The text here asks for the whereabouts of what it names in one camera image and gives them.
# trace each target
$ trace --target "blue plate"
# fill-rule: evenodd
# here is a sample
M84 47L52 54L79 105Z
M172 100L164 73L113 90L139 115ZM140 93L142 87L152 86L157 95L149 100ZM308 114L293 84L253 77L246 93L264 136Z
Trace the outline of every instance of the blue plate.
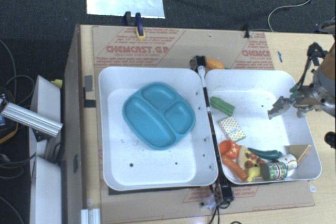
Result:
M166 150L195 124L190 105L165 83L151 83L131 95L122 115L132 131L149 147Z

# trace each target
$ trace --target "dark floor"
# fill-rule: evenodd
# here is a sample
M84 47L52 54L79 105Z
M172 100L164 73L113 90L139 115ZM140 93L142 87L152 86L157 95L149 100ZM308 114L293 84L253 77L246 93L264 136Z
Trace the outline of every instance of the dark floor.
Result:
M145 26L239 30L268 28L267 17L276 7L306 0L163 0L166 19L144 19ZM335 0L312 0L308 5L282 9L271 18L275 31L313 33L335 16ZM18 74L46 79L61 78L76 23L121 25L120 17L86 14L86 0L0 0L0 39L12 51ZM0 46L0 86L13 76L10 58ZM21 79L18 97L29 92ZM0 153L13 160L28 156L28 136L21 130ZM29 222L29 174L13 180L0 179L0 196L10 201ZM0 201L0 223L19 223Z

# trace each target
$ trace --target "zucchini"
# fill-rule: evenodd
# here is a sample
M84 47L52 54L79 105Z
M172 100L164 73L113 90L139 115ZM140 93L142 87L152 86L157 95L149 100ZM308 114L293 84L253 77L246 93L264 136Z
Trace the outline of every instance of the zucchini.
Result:
M248 150L256 154L258 157L263 158L263 159L270 159L270 160L275 160L278 159L282 156L282 153L277 150L272 150L272 151L260 151L256 150L254 148L248 147Z
M225 114L232 116L233 115L233 111L235 109L235 107L225 101L223 101L221 98L218 97L211 97L210 98L210 105L215 108L218 109L222 112L224 112Z

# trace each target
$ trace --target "green can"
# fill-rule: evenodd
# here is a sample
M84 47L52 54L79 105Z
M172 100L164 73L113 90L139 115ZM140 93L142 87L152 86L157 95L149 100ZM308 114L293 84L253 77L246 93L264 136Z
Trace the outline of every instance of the green can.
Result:
M264 163L260 166L260 173L264 180L281 180L287 176L287 168L282 162Z

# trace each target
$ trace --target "green cucumber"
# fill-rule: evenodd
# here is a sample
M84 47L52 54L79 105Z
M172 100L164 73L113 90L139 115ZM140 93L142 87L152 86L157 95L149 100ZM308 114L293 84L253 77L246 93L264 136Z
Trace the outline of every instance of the green cucumber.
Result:
M270 160L275 160L278 159L282 156L282 153L277 150L273 151L260 151L260 150L255 150L254 148L247 148L249 151L253 152L256 154L258 157L263 158L263 159L270 159Z
M221 98L218 97L211 97L210 98L210 105L215 108L218 109L222 112L224 112L225 114L232 116L233 115L233 111L235 109L235 107L225 101L223 101Z

